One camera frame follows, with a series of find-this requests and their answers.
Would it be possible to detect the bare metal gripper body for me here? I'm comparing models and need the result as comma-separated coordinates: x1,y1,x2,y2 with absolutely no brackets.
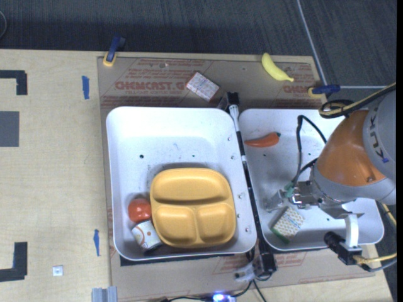
288,180,328,210

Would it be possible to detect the orange white carton, green side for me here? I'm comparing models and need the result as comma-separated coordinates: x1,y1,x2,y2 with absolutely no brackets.
268,206,306,245

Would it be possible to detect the white plastic tray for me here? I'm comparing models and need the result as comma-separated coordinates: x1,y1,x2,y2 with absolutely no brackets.
105,106,258,262
237,108,385,252

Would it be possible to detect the thin black and white rod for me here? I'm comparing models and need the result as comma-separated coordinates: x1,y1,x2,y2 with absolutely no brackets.
229,104,268,255

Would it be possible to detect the orange carrot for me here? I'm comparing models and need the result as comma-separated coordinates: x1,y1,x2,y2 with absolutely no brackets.
244,131,282,148

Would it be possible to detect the yellow divided plate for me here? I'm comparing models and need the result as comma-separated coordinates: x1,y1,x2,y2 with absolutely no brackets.
149,167,237,249

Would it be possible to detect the yellow banana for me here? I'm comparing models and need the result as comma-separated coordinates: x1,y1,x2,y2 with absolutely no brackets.
261,52,295,83

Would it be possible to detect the white and orange can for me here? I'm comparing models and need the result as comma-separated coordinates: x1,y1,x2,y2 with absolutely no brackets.
130,219,164,253

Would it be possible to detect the orange tomato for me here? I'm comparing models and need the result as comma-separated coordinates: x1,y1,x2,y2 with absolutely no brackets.
127,197,153,224

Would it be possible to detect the orange and white carton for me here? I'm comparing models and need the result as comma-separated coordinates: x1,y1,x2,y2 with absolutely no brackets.
185,71,220,103

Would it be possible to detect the brown cardboard board, red print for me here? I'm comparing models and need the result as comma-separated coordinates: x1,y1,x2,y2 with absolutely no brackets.
96,52,376,299

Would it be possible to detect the black cylinder on white bracket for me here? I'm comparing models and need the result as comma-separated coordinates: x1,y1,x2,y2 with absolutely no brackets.
324,213,363,266

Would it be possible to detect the black block with thin wires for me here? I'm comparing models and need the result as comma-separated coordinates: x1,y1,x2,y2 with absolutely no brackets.
251,252,278,278
217,91,241,111

